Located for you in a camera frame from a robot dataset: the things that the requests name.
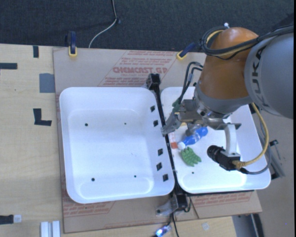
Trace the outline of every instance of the black hole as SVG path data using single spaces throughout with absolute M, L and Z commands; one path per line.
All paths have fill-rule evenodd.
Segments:
M 162 178 L 164 182 L 167 181 L 169 179 L 168 174 L 163 175 Z
M 157 171 L 162 168 L 162 163 L 157 164 Z

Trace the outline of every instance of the yellow clamp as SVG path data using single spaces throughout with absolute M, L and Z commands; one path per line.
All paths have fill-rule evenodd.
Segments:
M 78 48 L 75 47 L 75 48 L 74 48 L 74 53 L 71 53 L 71 52 L 70 52 L 70 46 L 69 46 L 69 47 L 68 47 L 68 53 L 69 53 L 69 56 L 70 56 L 70 57 L 76 57 L 76 56 L 78 55 Z
M 186 53 L 184 56 L 181 57 L 180 54 L 182 52 L 183 52 L 183 50 L 177 53 L 177 59 L 180 60 L 180 61 L 182 61 L 186 57 L 186 55 L 187 55 L 187 53 Z

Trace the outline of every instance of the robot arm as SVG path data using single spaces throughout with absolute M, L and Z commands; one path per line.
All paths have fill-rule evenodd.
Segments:
M 240 27 L 218 27 L 209 30 L 199 45 L 207 57 L 204 66 L 196 63 L 202 67 L 202 73 L 194 97 L 182 101 L 185 87 L 189 85 L 185 83 L 177 106 L 162 128 L 164 135 L 183 122 L 188 127 L 187 135 L 200 126 L 227 131 L 230 124 L 224 119 L 240 106 L 250 103 L 271 114 L 294 118 L 294 26 L 282 27 L 263 36 Z M 231 125 L 237 129 L 241 124 Z M 265 150 L 264 146 L 255 160 Z M 217 152 L 217 149 L 208 149 L 213 160 L 217 159 Z M 233 161 L 238 170 L 252 163 L 238 162 Z

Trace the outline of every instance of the metal bracket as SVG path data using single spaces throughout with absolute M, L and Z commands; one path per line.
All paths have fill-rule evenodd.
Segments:
M 177 197 L 173 195 L 165 204 L 157 207 L 156 216 L 169 216 L 179 208 Z
M 168 117 L 166 124 L 161 129 L 162 135 L 165 136 L 166 134 L 174 132 L 181 124 L 182 123 L 179 121 L 178 116 L 172 112 Z
M 60 222 L 41 222 L 39 230 L 40 237 L 60 237 Z
M 234 124 L 227 124 L 224 130 L 226 135 L 226 153 L 230 155 L 237 151 L 236 126 Z

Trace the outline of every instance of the black cable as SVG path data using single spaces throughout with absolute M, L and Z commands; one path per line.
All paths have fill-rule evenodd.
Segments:
M 174 212 L 172 213 L 172 219 L 173 219 L 173 225 L 174 225 L 174 229 L 176 231 L 177 237 L 179 237 L 176 221 L 174 219 Z
M 172 221 L 172 214 L 170 214 L 169 221 L 168 221 L 168 224 L 166 226 L 169 226 L 171 224 L 171 221 Z
M 184 212 L 189 212 L 191 210 L 191 207 L 192 207 L 192 199 L 189 198 L 188 208 L 187 209 L 184 209 Z
M 184 78 L 184 83 L 183 83 L 183 88 L 182 88 L 182 92 L 181 92 L 181 95 L 179 96 L 179 98 L 178 98 L 178 104 L 181 104 L 181 102 L 182 102 L 182 99 L 183 99 L 183 96 L 184 96 L 184 94 L 186 93 L 186 91 L 187 91 L 187 88 L 189 87 L 189 85 L 190 85 L 190 83 L 191 83 L 191 79 L 190 80 L 188 80 L 187 78 L 188 78 L 188 72 L 189 72 L 189 69 L 190 69 L 190 67 L 191 67 L 191 65 L 193 65 L 193 64 L 195 64 L 195 65 L 197 65 L 197 66 L 199 66 L 199 67 L 203 67 L 201 64 L 199 64 L 198 62 L 195 62 L 195 61 L 192 61 L 192 62 L 190 62 L 189 64 L 188 64 L 188 66 L 187 66 L 187 68 L 186 68 L 186 72 L 185 72 L 185 78 Z M 191 70 L 191 75 L 193 74 L 193 72 L 194 72 L 194 70 L 196 69 L 196 70 L 199 70 L 199 71 L 202 71 L 202 69 L 201 68 L 198 68 L 198 67 L 193 67 L 192 68 L 192 70 Z
M 214 32 L 220 33 L 223 30 L 226 30 L 228 27 L 226 26 L 220 26 L 220 27 L 214 27 L 210 30 L 208 30 L 204 36 L 199 40 L 199 45 L 200 45 L 200 50 L 203 51 L 205 54 L 210 55 L 210 56 L 215 56 L 217 57 L 218 55 L 223 55 L 224 53 L 227 52 L 231 52 L 233 50 L 236 49 L 241 49 L 239 51 L 236 51 L 235 53 L 233 53 L 230 57 L 228 58 L 221 58 L 223 60 L 228 60 L 231 59 L 232 57 L 234 57 L 237 53 L 242 52 L 244 50 L 250 49 L 252 48 L 254 45 L 258 44 L 259 42 L 261 42 L 264 39 L 268 39 L 274 36 L 280 36 L 280 35 L 284 35 L 284 34 L 288 34 L 288 33 L 293 33 L 294 32 L 294 25 L 288 25 L 288 26 L 283 26 L 280 27 L 272 32 L 269 32 L 265 35 L 262 36 L 258 36 L 255 39 L 251 39 L 248 41 L 245 41 L 243 43 L 231 46 L 231 47 L 227 47 L 227 48 L 222 48 L 222 49 L 211 49 L 208 47 L 208 43 L 210 42 L 210 40 L 215 36 L 211 36 Z

